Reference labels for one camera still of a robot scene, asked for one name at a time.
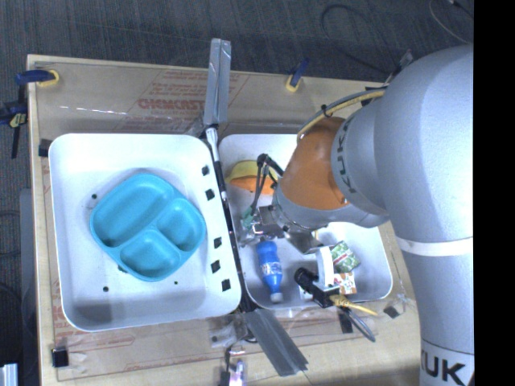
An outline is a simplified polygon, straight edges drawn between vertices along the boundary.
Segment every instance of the blue tray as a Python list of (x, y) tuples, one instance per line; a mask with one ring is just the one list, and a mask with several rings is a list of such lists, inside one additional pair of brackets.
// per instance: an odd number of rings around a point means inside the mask
[(116, 186), (93, 209), (93, 238), (126, 272), (160, 281), (205, 238), (204, 217), (175, 187), (147, 173)]

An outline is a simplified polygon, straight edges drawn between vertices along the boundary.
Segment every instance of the bottle label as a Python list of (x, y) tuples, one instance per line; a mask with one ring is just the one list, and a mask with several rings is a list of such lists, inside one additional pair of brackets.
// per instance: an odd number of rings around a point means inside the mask
[(269, 261), (261, 265), (261, 273), (264, 276), (282, 274), (282, 267), (278, 261)]

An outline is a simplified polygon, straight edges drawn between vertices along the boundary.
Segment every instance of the black hole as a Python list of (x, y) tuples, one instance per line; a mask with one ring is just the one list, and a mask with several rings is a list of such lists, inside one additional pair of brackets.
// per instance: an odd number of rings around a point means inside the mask
[(211, 271), (215, 273), (218, 270), (220, 270), (220, 261), (214, 261), (213, 263), (211, 263)]
[(215, 192), (212, 189), (206, 190), (206, 197), (208, 200), (211, 200), (213, 197), (215, 197)]
[(222, 292), (229, 290), (231, 288), (231, 281), (229, 279), (225, 279), (222, 281)]

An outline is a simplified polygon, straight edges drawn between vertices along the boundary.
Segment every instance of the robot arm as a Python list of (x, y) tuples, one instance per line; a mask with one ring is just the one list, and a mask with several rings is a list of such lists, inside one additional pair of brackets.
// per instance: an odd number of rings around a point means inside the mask
[(391, 220), (418, 303), (423, 385), (474, 377), (472, 65), (472, 47), (439, 51), (347, 121), (316, 125), (274, 194), (284, 230)]

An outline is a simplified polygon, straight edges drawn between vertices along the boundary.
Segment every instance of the yellow cable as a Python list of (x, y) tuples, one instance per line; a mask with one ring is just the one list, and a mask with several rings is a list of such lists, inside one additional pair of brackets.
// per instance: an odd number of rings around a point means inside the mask
[(332, 296), (329, 296), (329, 298), (335, 304), (335, 306), (350, 307), (352, 309), (358, 309), (365, 313), (377, 316), (377, 313), (374, 312), (373, 310), (369, 309), (368, 307), (359, 306), (359, 305), (352, 303), (343, 294), (333, 294)]
[(303, 137), (303, 135), (314, 125), (316, 125), (319, 121), (324, 119), (326, 116), (332, 116), (334, 112), (337, 112), (338, 110), (344, 109), (345, 107), (355, 105), (356, 103), (359, 103), (361, 101), (365, 101), (368, 99), (373, 99), (376, 97), (382, 97), (385, 94), (385, 91), (382, 92), (370, 92), (366, 93), (362, 96), (355, 97), (349, 101), (345, 101), (344, 103), (340, 103), (339, 105), (336, 105), (334, 107), (331, 107), (330, 109), (327, 109), (325, 113), (321, 113), (319, 116), (315, 117), (312, 121), (309, 121), (306, 123), (302, 129), (297, 133), (297, 142), (300, 142), (300, 139)]

